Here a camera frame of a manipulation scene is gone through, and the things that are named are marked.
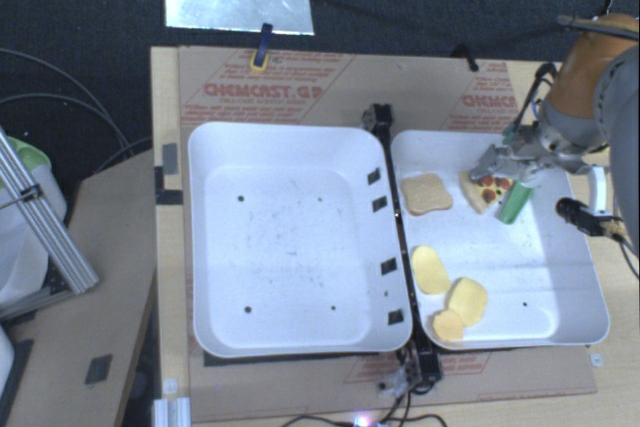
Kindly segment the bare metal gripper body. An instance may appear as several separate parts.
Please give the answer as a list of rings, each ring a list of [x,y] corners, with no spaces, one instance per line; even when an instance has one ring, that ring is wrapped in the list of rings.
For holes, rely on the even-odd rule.
[[[509,126],[496,152],[496,173],[534,175],[548,168],[574,175],[588,172],[586,151],[546,126]]]

